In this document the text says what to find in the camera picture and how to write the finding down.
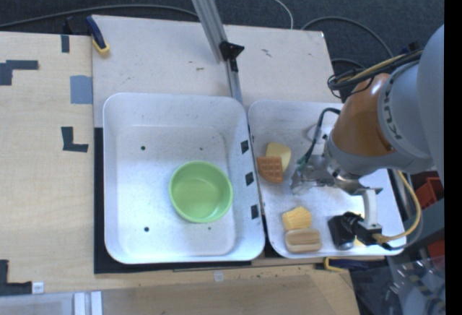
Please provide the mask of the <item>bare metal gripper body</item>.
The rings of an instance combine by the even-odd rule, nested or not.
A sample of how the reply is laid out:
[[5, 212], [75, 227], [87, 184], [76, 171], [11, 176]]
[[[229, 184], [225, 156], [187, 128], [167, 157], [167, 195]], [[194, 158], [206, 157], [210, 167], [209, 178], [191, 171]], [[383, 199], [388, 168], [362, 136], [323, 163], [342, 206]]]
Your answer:
[[325, 186], [337, 187], [349, 195], [362, 193], [359, 176], [346, 172], [335, 160], [326, 156], [312, 155], [302, 174], [305, 182], [313, 179], [323, 179]]

